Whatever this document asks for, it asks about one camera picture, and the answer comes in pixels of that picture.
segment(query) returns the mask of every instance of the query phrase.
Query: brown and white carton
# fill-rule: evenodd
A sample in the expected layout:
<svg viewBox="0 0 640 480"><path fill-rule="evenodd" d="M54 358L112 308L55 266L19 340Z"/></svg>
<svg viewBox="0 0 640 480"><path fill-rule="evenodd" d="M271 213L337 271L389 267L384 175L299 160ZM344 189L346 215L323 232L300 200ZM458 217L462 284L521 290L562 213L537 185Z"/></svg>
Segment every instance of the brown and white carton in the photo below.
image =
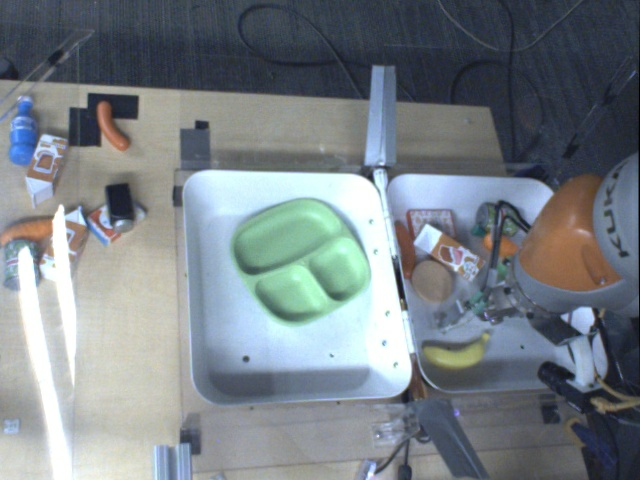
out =
<svg viewBox="0 0 640 480"><path fill-rule="evenodd" d="M35 208L53 197L69 141L53 135L42 135L27 171L27 191Z"/></svg>
<svg viewBox="0 0 640 480"><path fill-rule="evenodd" d="M473 281L484 265L480 256L430 224L425 224L413 245L467 281Z"/></svg>
<svg viewBox="0 0 640 480"><path fill-rule="evenodd" d="M77 267L78 259L84 250L84 246L89 237L89 229L87 222L82 216L82 207L78 207L65 215L65 223L67 227L67 243L69 244L69 264L73 273ZM40 274L45 279L55 281L57 279L57 269L53 244L49 242L47 249L40 260Z"/></svg>

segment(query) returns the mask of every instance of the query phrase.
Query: can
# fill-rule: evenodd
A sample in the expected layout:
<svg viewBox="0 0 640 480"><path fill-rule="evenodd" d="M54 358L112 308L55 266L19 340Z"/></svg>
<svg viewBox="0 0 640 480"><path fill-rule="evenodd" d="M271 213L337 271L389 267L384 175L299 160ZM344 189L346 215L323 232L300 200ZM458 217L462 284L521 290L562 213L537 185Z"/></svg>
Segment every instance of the can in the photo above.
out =
<svg viewBox="0 0 640 480"><path fill-rule="evenodd" d="M38 267L38 244L30 240L12 240L4 246L4 285L10 290L20 289L20 274L18 271L18 254L28 248L33 258L33 271L36 286L40 283L40 269Z"/></svg>
<svg viewBox="0 0 640 480"><path fill-rule="evenodd" d="M513 214L513 211L509 208L502 207L500 209L502 213L502 218L504 219L507 216L515 219L516 216ZM476 212L476 224L484 229L487 233L491 233L493 229L493 223L496 218L496 205L493 203L483 203L478 208ZM513 220L508 219L504 222L504 226L502 227L502 234L504 236L513 236L518 232L518 226Z"/></svg>

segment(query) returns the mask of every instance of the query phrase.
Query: toy banana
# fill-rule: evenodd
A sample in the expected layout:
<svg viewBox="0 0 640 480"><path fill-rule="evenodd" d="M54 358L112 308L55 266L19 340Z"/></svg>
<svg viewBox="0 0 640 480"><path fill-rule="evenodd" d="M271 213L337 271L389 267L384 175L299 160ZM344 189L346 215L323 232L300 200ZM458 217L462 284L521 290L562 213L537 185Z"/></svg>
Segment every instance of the toy banana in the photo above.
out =
<svg viewBox="0 0 640 480"><path fill-rule="evenodd" d="M483 332L477 340L454 350L443 346L427 345L422 347L422 352L424 352L427 361L434 366L449 370L462 370L480 362L488 340L489 333Z"/></svg>

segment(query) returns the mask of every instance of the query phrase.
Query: white cable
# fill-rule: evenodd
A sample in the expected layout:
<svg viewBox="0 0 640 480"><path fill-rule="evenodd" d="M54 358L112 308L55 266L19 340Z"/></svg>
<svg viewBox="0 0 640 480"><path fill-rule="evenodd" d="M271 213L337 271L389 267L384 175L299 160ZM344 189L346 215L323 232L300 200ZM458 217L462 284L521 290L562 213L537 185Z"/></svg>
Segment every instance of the white cable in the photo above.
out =
<svg viewBox="0 0 640 480"><path fill-rule="evenodd" d="M499 48L497 46L494 46L492 44L489 44L485 41L483 41L482 39L480 39L478 36L474 35L472 32L470 32L468 29L466 29L462 23L460 23L458 20L456 20L450 13L449 11L447 11L447 9L445 8L444 4L442 3L442 0L437 0L438 1L438 6L440 7L440 10L444 13L444 15L447 17L447 19L453 23L453 25L461 30L466 36L468 36L469 38L471 38L473 41L475 41L476 43L484 46L485 48L492 50L494 52L501 52L501 53L520 53L523 52L525 50L528 50L530 48L533 48L536 44L538 44L540 41L542 41L545 37L547 37L547 35L554 30L558 25L560 25L560 23L562 23L564 20L566 20L569 15L571 15L571 13L573 13L573 11L575 11L580 5L582 5L582 3L585 0L578 0L575 4L573 4L573 6L571 6L569 8L569 10L567 12L565 12L558 20L556 20L549 28L547 28L544 32L542 32L538 37L536 37L533 41L531 41L529 44L522 46L520 48L514 48L514 49L504 49L504 48Z"/></svg>

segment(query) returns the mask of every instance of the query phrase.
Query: small box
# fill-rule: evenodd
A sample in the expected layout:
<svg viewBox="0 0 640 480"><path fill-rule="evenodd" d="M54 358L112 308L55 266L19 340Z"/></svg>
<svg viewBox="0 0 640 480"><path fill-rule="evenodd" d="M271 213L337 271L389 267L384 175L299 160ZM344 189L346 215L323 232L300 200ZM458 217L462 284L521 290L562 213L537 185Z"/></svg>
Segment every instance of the small box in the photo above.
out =
<svg viewBox="0 0 640 480"><path fill-rule="evenodd" d="M430 224L425 224L414 245L467 281L473 281L484 265L480 256Z"/></svg>
<svg viewBox="0 0 640 480"><path fill-rule="evenodd" d="M64 163L69 141L53 135L42 135L27 171L27 191L35 208L53 197Z"/></svg>
<svg viewBox="0 0 640 480"><path fill-rule="evenodd" d="M409 210L407 212L409 231L415 240L425 224L430 224L451 238L456 237L456 226L451 210Z"/></svg>
<svg viewBox="0 0 640 480"><path fill-rule="evenodd" d="M142 206L140 206L138 203L134 203L134 207L137 224L144 220L147 213L144 211L144 208L142 208ZM96 235L100 242L102 242L102 245L109 245L122 236L122 233L118 233L111 226L111 221L109 219L109 209L106 204L102 205L100 208L97 208L89 214L89 217L87 218L87 224L89 225L89 229L91 230L91 232Z"/></svg>
<svg viewBox="0 0 640 480"><path fill-rule="evenodd" d="M89 231L87 222L82 216L82 207L78 207L65 215L67 227L67 243L69 244L69 264L73 273L78 265L78 260L84 246L87 243ZM45 279L55 281L57 279L56 262L54 258L53 242L49 242L47 249L40 260L40 273Z"/></svg>

